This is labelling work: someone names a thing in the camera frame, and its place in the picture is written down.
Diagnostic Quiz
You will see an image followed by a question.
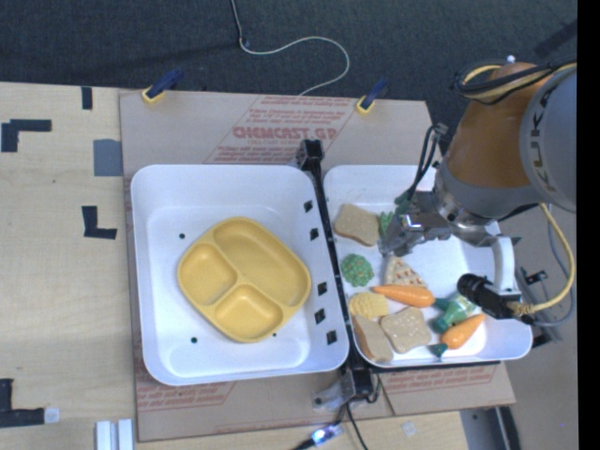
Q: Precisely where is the black block with wires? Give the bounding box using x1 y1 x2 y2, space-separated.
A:
344 367 377 401
298 139 326 173

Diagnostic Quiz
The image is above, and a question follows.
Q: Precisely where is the orange carrot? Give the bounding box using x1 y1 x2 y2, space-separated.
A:
428 312 487 359
372 284 452 310

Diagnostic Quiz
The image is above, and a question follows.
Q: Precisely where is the brown cardboard board red print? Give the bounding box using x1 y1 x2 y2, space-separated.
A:
119 89 517 443

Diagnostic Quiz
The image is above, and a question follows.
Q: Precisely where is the green and white toy vegetable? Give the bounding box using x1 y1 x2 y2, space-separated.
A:
430 294 477 335

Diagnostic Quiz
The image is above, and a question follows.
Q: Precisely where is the black cylinder on white bracket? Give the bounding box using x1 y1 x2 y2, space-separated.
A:
457 234 524 321

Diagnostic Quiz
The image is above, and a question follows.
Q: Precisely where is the white plastic tray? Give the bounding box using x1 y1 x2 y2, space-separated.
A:
129 163 351 387
322 164 534 369

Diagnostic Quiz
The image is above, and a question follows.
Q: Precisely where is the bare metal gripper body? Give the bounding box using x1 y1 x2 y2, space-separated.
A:
401 190 499 248

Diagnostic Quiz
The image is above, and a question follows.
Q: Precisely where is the green toy broccoli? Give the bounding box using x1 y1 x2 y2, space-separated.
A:
339 253 375 287

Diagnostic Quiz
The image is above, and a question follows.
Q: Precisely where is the tan bread slice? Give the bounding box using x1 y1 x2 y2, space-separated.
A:
333 203 381 248
380 307 433 355
352 314 395 364

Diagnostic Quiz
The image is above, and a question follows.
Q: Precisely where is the yellow corn piece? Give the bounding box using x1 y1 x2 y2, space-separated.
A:
348 292 390 320

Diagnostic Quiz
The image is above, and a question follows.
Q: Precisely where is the yellow divided plate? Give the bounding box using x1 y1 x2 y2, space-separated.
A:
176 216 313 344

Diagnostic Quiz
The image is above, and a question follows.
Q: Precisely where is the lattice pie slice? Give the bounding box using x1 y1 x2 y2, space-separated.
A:
383 256 428 291

